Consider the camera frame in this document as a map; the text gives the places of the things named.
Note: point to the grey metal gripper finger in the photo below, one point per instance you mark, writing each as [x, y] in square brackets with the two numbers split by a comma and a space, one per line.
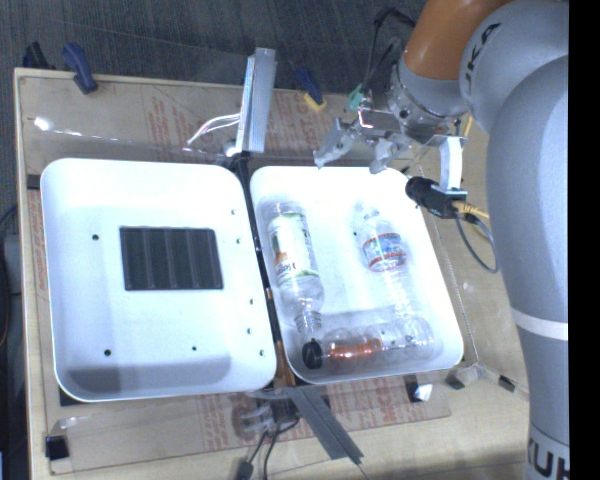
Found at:
[383, 154]
[336, 143]

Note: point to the clear bottle, green white label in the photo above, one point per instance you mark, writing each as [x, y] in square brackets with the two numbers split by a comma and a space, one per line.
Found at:
[292, 253]

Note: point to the clear bottle, black cap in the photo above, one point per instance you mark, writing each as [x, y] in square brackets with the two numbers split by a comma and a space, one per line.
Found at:
[352, 350]

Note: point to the clear bottle, red blue label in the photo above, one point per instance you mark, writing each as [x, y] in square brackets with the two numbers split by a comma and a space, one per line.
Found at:
[382, 250]

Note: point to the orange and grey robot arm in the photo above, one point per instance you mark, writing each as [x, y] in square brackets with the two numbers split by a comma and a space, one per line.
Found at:
[525, 168]

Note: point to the white plastic tray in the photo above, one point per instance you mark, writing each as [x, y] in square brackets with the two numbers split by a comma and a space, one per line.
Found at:
[90, 288]
[345, 193]

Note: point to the black ribbed rectangular mat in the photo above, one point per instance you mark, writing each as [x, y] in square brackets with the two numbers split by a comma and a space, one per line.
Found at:
[171, 259]

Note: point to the brown cardboard board, red print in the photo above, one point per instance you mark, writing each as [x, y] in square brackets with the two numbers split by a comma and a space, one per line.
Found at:
[145, 108]

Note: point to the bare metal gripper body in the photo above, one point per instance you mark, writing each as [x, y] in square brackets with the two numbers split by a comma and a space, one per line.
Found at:
[387, 120]

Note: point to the black cylinder on white bracket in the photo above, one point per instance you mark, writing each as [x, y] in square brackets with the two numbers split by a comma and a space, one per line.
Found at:
[432, 195]

